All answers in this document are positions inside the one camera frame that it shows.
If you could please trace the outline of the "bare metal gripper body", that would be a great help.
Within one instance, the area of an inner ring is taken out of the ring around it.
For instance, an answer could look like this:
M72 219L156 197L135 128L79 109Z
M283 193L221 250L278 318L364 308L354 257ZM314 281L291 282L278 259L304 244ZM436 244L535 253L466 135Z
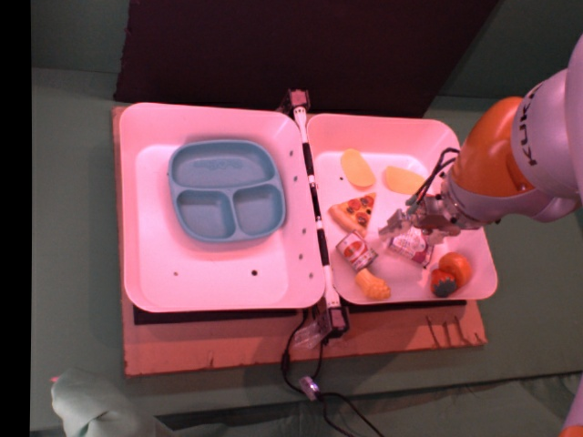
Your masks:
M445 207L445 201L440 194L411 196L406 201L406 213L412 226L416 229L442 229L449 232L448 237L456 237L461 233L460 227Z

